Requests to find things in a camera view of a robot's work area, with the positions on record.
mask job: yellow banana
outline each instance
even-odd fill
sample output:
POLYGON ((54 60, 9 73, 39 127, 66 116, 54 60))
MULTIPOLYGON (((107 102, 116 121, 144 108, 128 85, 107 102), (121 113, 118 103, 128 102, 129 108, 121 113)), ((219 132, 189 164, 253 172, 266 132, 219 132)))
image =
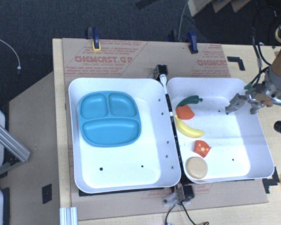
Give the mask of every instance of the yellow banana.
POLYGON ((174 118, 176 120, 177 129, 184 135, 192 138, 197 138, 204 135, 204 131, 187 126, 181 119, 178 118, 177 115, 174 115, 174 118))

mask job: orange object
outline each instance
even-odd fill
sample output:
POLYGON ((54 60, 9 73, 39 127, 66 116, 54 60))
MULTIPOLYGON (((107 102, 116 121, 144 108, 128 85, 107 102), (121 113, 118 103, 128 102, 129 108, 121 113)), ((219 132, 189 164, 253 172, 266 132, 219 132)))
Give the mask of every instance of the orange object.
POLYGON ((202 140, 196 140, 194 152, 199 154, 201 157, 206 157, 207 153, 210 151, 211 147, 202 140))
POLYGON ((191 119, 195 115, 187 104, 181 107, 176 107, 176 114, 178 118, 185 120, 191 119))

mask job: wooden table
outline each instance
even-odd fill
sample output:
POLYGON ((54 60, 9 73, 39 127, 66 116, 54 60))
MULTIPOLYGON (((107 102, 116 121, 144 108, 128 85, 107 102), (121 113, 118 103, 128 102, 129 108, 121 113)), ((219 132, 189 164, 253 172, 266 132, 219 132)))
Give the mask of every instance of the wooden table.
MULTIPOLYGON (((245 64, 245 71, 240 71, 237 63, 228 62, 231 77, 242 79, 245 83, 257 74, 256 55, 252 46, 246 45, 222 45, 225 57, 240 57, 245 64)), ((262 47, 265 58, 272 62, 275 59, 275 52, 279 48, 262 47)), ((60 207, 70 208, 71 192, 70 192, 70 175, 68 160, 68 140, 67 140, 67 119, 65 111, 65 83, 64 83, 64 67, 63 67, 63 43, 62 39, 53 39, 53 62, 54 62, 54 86, 55 86, 55 105, 56 105, 56 126, 57 126, 57 147, 58 147, 58 164, 59 164, 59 194, 60 207)), ((276 121, 281 120, 281 107, 273 106, 271 108, 263 108, 259 112, 259 120, 262 125, 268 146, 273 156, 274 164, 277 168, 278 175, 281 179, 281 134, 273 129, 276 121)), ((190 211, 192 220, 200 224, 209 221, 212 225, 223 224, 281 224, 281 183, 278 186, 270 187, 268 203, 232 206, 224 208, 213 208, 204 210, 190 211)), ((80 225, 162 225, 164 224, 165 213, 139 215, 130 217, 116 217, 108 219, 97 219, 80 221, 80 225)), ((182 211, 170 214, 168 221, 173 224, 189 224, 186 215, 182 211)))

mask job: blue clamp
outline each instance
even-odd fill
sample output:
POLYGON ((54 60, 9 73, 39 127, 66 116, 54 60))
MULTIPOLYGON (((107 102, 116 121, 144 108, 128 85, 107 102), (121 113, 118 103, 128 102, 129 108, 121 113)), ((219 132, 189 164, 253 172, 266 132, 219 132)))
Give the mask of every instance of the blue clamp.
POLYGON ((91 39, 93 38, 93 50, 95 52, 98 52, 101 50, 101 44, 99 41, 99 32, 98 29, 96 27, 88 27, 87 30, 85 31, 85 38, 86 39, 91 39))
POLYGON ((197 49, 197 35, 194 32, 189 31, 186 34, 186 38, 187 38, 187 41, 190 43, 188 48, 191 51, 191 53, 192 54, 198 53, 198 49, 197 49))

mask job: yellow clamp pad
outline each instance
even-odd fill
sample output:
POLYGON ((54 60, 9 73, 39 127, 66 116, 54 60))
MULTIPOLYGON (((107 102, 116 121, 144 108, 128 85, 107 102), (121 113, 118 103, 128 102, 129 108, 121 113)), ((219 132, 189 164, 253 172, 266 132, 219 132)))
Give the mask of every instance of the yellow clamp pad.
POLYGON ((100 43, 100 42, 99 42, 99 48, 95 48, 95 43, 94 43, 94 41, 92 42, 92 45, 93 45, 93 50, 94 50, 95 52, 101 51, 101 43, 100 43))

